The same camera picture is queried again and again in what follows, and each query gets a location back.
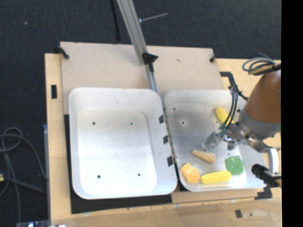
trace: dark floor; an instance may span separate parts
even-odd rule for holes
[[[213,48],[217,58],[261,52],[281,59],[282,0],[134,0],[148,45]],[[130,44],[117,9],[123,44]],[[46,124],[44,54],[60,41],[115,43],[109,0],[0,0],[0,134],[18,127],[43,166]],[[10,147],[10,140],[3,147]],[[9,152],[16,178],[45,188],[31,148]],[[0,170],[7,173],[3,154]],[[0,227],[18,222],[15,186],[0,182]],[[46,195],[19,187],[22,222],[48,218]]]

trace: wooden board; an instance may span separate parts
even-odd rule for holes
[[[218,64],[218,68],[220,71],[230,71],[233,74],[233,77],[235,79],[235,82],[237,83],[239,90],[242,91],[243,95],[249,97],[253,88],[257,84],[257,82],[260,80],[261,76],[253,76],[248,75],[247,72],[242,70],[242,65],[246,61],[246,59],[216,59],[216,63]],[[228,88],[229,81],[227,78],[222,78],[224,88]],[[268,138],[264,140],[264,143],[266,143],[269,146],[275,147],[275,148],[281,148],[281,135],[276,134],[273,138]],[[278,152],[279,155],[279,170],[282,172],[282,162],[281,162],[281,155],[282,150]],[[268,157],[266,154],[264,154],[265,162],[268,166]],[[275,194],[280,195],[280,190],[273,189]]]
[[[241,61],[217,59],[218,67],[220,71],[232,71],[236,82],[238,83],[240,90],[243,90],[242,85],[250,85],[250,89],[255,85],[255,81],[250,83],[250,80],[246,79],[245,76],[237,76],[235,71],[241,71],[239,66],[241,66]],[[47,126],[48,126],[48,147],[49,147],[49,168],[50,168],[50,213],[51,219],[63,219],[63,218],[80,218],[85,216],[85,214],[71,214],[70,205],[70,187],[68,180],[68,167],[67,167],[67,155],[66,155],[66,145],[65,145],[65,134],[64,134],[64,121],[63,121],[63,93],[62,93],[62,69],[61,69],[61,56],[58,54],[46,54],[45,55],[45,73],[46,73],[46,96],[47,96]],[[52,99],[51,85],[57,86],[57,98]],[[274,146],[281,145],[280,138],[270,139]],[[281,197],[281,191],[275,189],[276,196]],[[230,195],[228,193],[224,197],[221,195],[216,195],[215,193],[210,195],[203,195],[201,198],[197,198],[197,195],[190,195],[191,193],[182,194],[181,192],[175,191],[173,193],[174,203],[184,203],[188,205],[195,205],[199,202],[204,204],[214,202],[218,200],[222,203],[233,202],[234,199],[246,199],[252,200],[254,196],[257,195],[257,191],[254,190],[249,194],[238,192],[236,195]],[[165,205],[165,206],[153,206],[153,207],[139,207],[130,209],[115,209],[115,210],[105,210],[105,211],[95,211],[89,213],[90,216],[103,216],[108,214],[115,214],[120,216],[121,214],[129,212],[138,211],[148,211],[148,210],[166,210],[174,209],[175,205]]]
[[[61,42],[70,56],[61,57],[64,114],[77,87],[150,88],[146,66],[139,65],[132,45]],[[148,46],[160,96],[172,89],[223,89],[212,49]]]

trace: black cable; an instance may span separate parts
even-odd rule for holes
[[[12,133],[9,134],[8,132],[10,132],[10,131],[17,131],[18,134],[12,134]],[[10,147],[7,148],[7,146],[6,146],[6,144],[5,144],[5,138],[6,138],[6,137],[8,137],[8,138],[17,138],[18,141],[17,141],[15,144],[13,144],[12,146],[10,146]],[[25,143],[26,143],[27,145],[29,145],[30,148],[33,150],[33,152],[34,152],[34,154],[35,154],[35,156],[36,156],[36,158],[37,158],[37,161],[38,161],[38,163],[39,163],[39,167],[40,167],[40,169],[41,169],[42,175],[44,176],[44,178],[45,178],[46,180],[48,180],[48,177],[47,177],[46,173],[44,172],[44,169],[43,169],[43,167],[42,167],[41,160],[40,160],[40,158],[39,158],[39,155],[38,155],[38,153],[37,153],[35,147],[34,147],[27,139],[25,139],[25,138],[22,136],[22,132],[21,132],[20,129],[15,128],[15,127],[8,128],[8,129],[6,129],[6,130],[4,131],[4,133],[3,133],[2,135],[0,135],[0,138],[1,138],[0,154],[3,155],[4,160],[5,160],[5,162],[6,162],[7,172],[8,172],[8,173],[7,173],[7,176],[8,176],[8,178],[11,178],[11,179],[15,182],[14,185],[15,185],[15,189],[16,189],[17,202],[18,202],[18,221],[21,222],[21,201],[20,201],[20,192],[19,192],[19,188],[18,188],[18,184],[17,184],[19,181],[16,179],[15,172],[14,172],[14,169],[13,169],[13,166],[12,166],[12,163],[11,163],[11,161],[10,161],[10,158],[9,158],[8,153],[9,153],[10,151],[14,150],[15,148],[17,148],[17,147],[20,145],[20,143],[21,143],[22,141],[25,142]],[[6,183],[6,185],[4,186],[3,190],[0,192],[0,197],[1,197],[1,196],[4,194],[4,192],[7,190],[8,185],[9,185],[9,183],[8,183],[8,181],[7,181],[7,183]]]
[[[230,124],[231,124],[232,121],[233,121],[233,118],[234,118],[235,113],[236,113],[236,110],[237,110],[237,103],[238,103],[238,97],[236,96],[235,103],[234,103],[235,105],[234,105],[234,109],[233,109],[233,112],[232,112],[232,116],[231,116],[231,119],[230,119],[228,125],[226,126],[226,129],[229,128]]]
[[[277,71],[281,69],[281,64],[276,63],[269,56],[264,54],[254,54],[249,60],[244,62],[242,69],[248,72],[249,75],[260,76],[269,72]]]
[[[241,96],[245,101],[248,100],[248,97],[247,97],[247,96],[244,96],[244,95],[242,94],[242,91],[239,91],[239,90],[238,90],[238,95]]]
[[[6,134],[8,131],[11,131],[11,130],[16,130],[18,131],[21,135],[22,135],[22,132],[17,129],[17,128],[8,128],[4,131],[3,134]],[[4,151],[4,154],[3,154],[3,157],[5,159],[5,162],[6,162],[6,165],[7,165],[7,168],[8,168],[8,176],[10,176],[10,174],[12,175],[12,179],[16,180],[16,176],[15,176],[15,172],[14,172],[14,168],[12,166],[12,163],[10,161],[10,158],[8,156],[8,154],[5,152],[5,149],[6,149],[6,146],[5,146],[5,142],[4,142],[4,139],[1,140],[1,145],[0,145],[0,148],[3,149],[2,151]],[[16,196],[17,196],[17,203],[18,203],[18,221],[21,222],[21,200],[20,200],[20,192],[19,192],[19,187],[17,184],[14,184],[15,185],[15,190],[16,190]],[[7,185],[5,186],[4,190],[2,191],[1,194],[3,194],[6,189],[8,187],[8,183]]]
[[[18,128],[9,128],[9,129],[6,130],[5,132],[8,132],[9,130],[12,130],[12,129],[14,129],[14,130],[17,129],[17,130],[18,130]],[[38,163],[39,163],[39,166],[40,166],[42,175],[44,176],[44,178],[45,178],[46,180],[48,180],[48,177],[47,177],[46,173],[44,172],[44,169],[43,169],[43,167],[42,167],[42,163],[41,163],[41,160],[40,160],[40,158],[39,158],[39,155],[38,155],[37,151],[35,150],[34,146],[33,146],[27,139],[25,139],[24,137],[22,137],[22,135],[16,135],[16,134],[5,134],[5,133],[4,133],[4,134],[0,135],[0,138],[4,138],[4,137],[15,137],[15,138],[20,139],[20,141],[24,141],[24,142],[33,150],[33,152],[34,152],[34,154],[35,154],[35,156],[36,156],[36,158],[37,158],[37,161],[38,161]],[[12,146],[12,147],[10,147],[10,148],[5,148],[5,149],[3,149],[3,150],[0,150],[0,153],[7,153],[7,152],[9,152],[9,151],[15,149],[15,148],[18,147],[18,146],[19,146],[19,143],[15,144],[14,146]]]
[[[234,106],[234,93],[232,92],[232,106],[231,106],[231,109],[228,113],[228,116],[227,116],[226,120],[224,121],[224,123],[220,127],[221,129],[226,128],[226,124],[227,124],[227,122],[228,122],[228,120],[229,120],[229,118],[230,118],[230,116],[232,115],[232,112],[233,112],[233,106]]]

